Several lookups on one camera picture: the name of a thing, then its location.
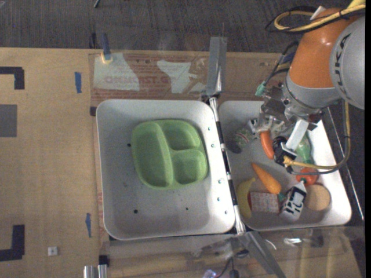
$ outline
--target red pepper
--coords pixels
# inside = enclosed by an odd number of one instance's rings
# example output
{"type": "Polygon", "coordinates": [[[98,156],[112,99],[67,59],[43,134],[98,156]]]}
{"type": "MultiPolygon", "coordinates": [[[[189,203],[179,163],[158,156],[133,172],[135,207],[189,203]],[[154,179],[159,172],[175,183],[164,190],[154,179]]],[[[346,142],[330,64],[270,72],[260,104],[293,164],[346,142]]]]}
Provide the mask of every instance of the red pepper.
{"type": "MultiPolygon", "coordinates": [[[[310,173],[310,172],[317,172],[317,170],[313,169],[313,168],[309,168],[309,167],[304,167],[304,168],[302,168],[302,170],[300,172],[301,173],[310,173]]],[[[298,182],[304,181],[305,186],[314,184],[317,181],[317,179],[318,179],[318,175],[297,175],[296,176],[296,180],[298,182]]]]}

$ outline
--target orange carrot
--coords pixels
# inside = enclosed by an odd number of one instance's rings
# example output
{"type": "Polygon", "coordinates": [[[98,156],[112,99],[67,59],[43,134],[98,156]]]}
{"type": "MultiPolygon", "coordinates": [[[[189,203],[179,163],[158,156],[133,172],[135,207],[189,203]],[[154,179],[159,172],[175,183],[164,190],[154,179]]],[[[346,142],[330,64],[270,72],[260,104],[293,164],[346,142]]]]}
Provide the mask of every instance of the orange carrot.
{"type": "Polygon", "coordinates": [[[278,195],[281,192],[280,183],[271,174],[255,163],[251,163],[251,166],[270,193],[278,195]]]}
{"type": "Polygon", "coordinates": [[[271,139],[271,132],[269,130],[261,132],[260,141],[261,141],[261,146],[263,147],[265,154],[268,156],[270,160],[273,160],[274,151],[273,151],[273,142],[271,139]]]}

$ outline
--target white sink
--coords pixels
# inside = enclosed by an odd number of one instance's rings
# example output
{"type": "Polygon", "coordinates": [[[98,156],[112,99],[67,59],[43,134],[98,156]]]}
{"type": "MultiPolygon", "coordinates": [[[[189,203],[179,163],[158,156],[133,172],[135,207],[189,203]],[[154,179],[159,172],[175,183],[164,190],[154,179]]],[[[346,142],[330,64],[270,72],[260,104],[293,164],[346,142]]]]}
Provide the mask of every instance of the white sink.
{"type": "MultiPolygon", "coordinates": [[[[226,101],[222,103],[219,108],[219,118],[224,138],[228,138],[248,120],[257,118],[261,105],[262,102],[259,101],[226,101]]],[[[310,132],[309,137],[312,142],[312,156],[315,163],[334,165],[335,159],[322,122],[315,130],[310,132]]],[[[250,142],[242,153],[228,152],[228,158],[235,187],[248,178],[257,177],[251,167],[252,162],[260,163],[271,173],[281,183],[282,192],[286,192],[297,183],[294,175],[287,173],[282,166],[266,157],[260,140],[250,142]]],[[[352,211],[340,173],[335,171],[334,173],[320,175],[318,183],[323,184],[331,195],[331,204],[326,210],[313,211],[304,207],[299,220],[294,223],[285,222],[273,213],[257,213],[253,214],[252,218],[244,220],[245,224],[257,231],[346,224],[351,218],[352,211]]],[[[264,192],[265,188],[257,180],[253,183],[251,191],[264,192]]]]}
{"type": "Polygon", "coordinates": [[[107,100],[97,109],[107,232],[118,240],[225,233],[235,223],[223,157],[209,106],[200,101],[107,100]],[[209,162],[206,178],[180,189],[144,185],[130,138],[141,122],[182,119],[199,131],[209,162]]]}

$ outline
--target round bread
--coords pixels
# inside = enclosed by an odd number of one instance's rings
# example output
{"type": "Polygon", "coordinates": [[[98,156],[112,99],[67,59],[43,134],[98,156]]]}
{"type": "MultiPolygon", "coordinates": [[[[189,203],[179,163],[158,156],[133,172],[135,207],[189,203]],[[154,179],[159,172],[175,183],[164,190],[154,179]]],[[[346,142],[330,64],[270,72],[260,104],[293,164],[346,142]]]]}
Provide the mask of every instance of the round bread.
{"type": "Polygon", "coordinates": [[[326,209],[330,205],[330,192],[323,185],[313,184],[306,187],[307,196],[304,205],[315,211],[326,209]]]}

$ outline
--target green plate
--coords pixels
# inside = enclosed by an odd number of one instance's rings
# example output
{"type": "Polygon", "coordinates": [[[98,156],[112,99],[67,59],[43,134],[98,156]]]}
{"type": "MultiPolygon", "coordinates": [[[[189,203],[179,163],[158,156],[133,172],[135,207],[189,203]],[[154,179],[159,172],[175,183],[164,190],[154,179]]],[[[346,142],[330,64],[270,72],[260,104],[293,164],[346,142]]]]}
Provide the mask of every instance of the green plate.
{"type": "Polygon", "coordinates": [[[181,188],[203,180],[208,173],[201,137],[188,122],[143,122],[134,128],[131,142],[135,169],[151,188],[181,188]]]}

